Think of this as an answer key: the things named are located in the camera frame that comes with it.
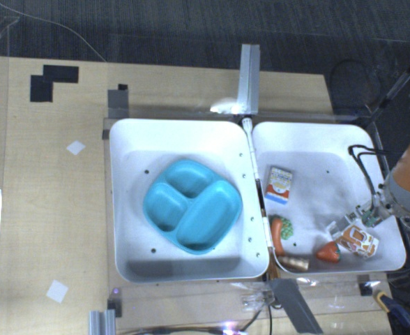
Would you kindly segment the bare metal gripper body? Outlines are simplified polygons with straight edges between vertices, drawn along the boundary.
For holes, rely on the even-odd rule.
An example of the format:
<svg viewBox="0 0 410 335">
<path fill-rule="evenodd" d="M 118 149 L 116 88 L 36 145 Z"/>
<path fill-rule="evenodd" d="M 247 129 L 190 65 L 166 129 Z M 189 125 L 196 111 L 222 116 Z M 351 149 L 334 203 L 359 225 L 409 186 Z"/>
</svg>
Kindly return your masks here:
<svg viewBox="0 0 410 335">
<path fill-rule="evenodd" d="M 348 224 L 360 221 L 367 228 L 375 228 L 391 216 L 395 215 L 397 204 L 391 195 L 376 192 L 370 201 L 357 205 L 353 212 L 346 214 L 344 220 Z"/>
</svg>

